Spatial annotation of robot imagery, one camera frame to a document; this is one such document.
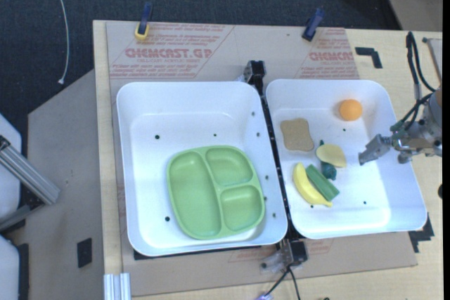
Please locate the brown cardboard board red print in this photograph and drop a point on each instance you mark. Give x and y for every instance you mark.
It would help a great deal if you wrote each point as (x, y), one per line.
(218, 56)

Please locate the green cucumber stick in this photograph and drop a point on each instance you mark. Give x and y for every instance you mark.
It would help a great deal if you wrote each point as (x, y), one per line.
(322, 183)

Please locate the white plastic tray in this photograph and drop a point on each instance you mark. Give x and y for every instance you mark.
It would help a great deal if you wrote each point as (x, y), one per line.
(386, 193)
(190, 105)

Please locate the green divided plate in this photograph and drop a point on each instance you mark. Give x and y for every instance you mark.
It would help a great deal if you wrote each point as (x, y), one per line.
(191, 186)

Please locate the pale yellow lemon slice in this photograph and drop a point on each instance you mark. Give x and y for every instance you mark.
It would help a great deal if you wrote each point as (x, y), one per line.
(331, 154)

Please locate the dark green toy vegetable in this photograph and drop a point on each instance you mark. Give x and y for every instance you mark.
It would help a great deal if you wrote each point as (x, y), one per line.
(329, 171)

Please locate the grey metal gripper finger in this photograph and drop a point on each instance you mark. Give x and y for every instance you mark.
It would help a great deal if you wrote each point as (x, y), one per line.
(379, 142)
(367, 156)

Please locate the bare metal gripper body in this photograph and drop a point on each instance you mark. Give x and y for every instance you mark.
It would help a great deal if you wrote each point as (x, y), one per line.
(422, 135)

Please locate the tan bread slice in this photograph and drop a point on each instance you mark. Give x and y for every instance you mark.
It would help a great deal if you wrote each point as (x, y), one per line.
(296, 134)

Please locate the yellow banana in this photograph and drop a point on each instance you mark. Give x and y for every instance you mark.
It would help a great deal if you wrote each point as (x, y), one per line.
(305, 188)

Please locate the thin black rod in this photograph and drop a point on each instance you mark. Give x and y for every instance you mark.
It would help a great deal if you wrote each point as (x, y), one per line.
(277, 165)

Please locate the orange ball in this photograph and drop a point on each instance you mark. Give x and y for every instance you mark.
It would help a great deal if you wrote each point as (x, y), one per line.
(350, 110)

